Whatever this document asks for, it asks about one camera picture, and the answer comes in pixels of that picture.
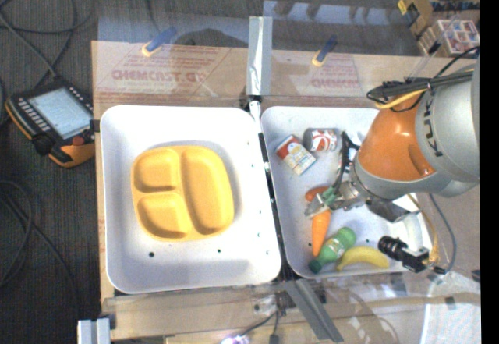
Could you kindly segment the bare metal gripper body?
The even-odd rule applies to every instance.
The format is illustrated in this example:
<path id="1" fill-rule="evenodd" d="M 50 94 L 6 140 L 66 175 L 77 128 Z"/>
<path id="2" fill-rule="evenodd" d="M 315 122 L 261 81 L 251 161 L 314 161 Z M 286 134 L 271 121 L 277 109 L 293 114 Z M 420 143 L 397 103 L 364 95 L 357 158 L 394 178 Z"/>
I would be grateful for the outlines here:
<path id="1" fill-rule="evenodd" d="M 328 206 L 331 210 L 348 211 L 354 207 L 361 207 L 367 199 L 366 189 L 356 181 L 346 180 L 331 186 L 328 196 Z"/>

